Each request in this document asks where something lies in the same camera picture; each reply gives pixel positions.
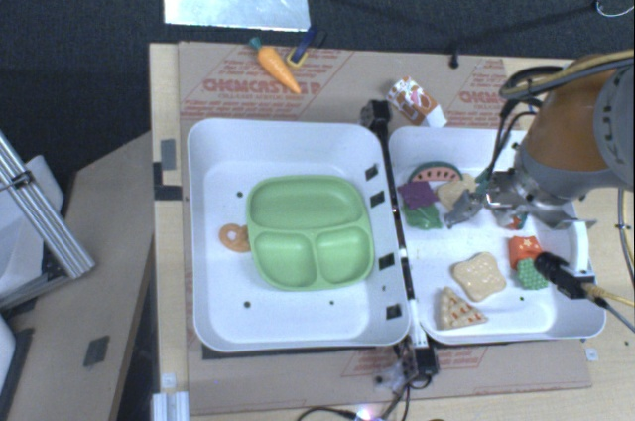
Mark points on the white and brown carton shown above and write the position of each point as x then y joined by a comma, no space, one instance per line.
414,101

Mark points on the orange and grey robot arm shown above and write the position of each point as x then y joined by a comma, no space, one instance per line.
570,136

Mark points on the red and green watermelon slice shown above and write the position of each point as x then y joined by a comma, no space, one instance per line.
434,172

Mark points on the white plastic tray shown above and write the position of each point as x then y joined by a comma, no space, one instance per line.
297,315
426,260

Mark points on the purple grapes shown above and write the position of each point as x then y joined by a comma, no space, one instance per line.
417,194

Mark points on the green leafy vegetable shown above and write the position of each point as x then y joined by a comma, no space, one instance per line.
421,218

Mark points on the orange carrot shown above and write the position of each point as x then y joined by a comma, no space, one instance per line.
278,67

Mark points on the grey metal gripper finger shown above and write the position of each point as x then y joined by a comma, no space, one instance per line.
464,208
508,216

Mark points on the beige square toast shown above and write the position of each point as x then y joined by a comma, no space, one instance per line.
478,277

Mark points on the green divided plate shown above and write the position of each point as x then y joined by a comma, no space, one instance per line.
307,230

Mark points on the thin black and white rod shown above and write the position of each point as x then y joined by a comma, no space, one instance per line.
401,230

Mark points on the brown cardboard board red print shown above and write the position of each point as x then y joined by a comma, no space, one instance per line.
337,76

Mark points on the orange pretzel biscuit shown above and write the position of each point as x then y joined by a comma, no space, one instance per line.
232,238

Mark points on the green dotted cube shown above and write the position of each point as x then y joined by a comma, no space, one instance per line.
531,277

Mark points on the beige bread slice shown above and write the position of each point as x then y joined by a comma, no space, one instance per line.
454,193

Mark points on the beige pizza slice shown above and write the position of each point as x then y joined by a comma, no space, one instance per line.
456,312

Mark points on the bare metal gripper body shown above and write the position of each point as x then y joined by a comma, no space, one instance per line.
511,190

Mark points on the black cylinder on white bracket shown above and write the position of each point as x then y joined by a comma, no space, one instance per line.
558,272

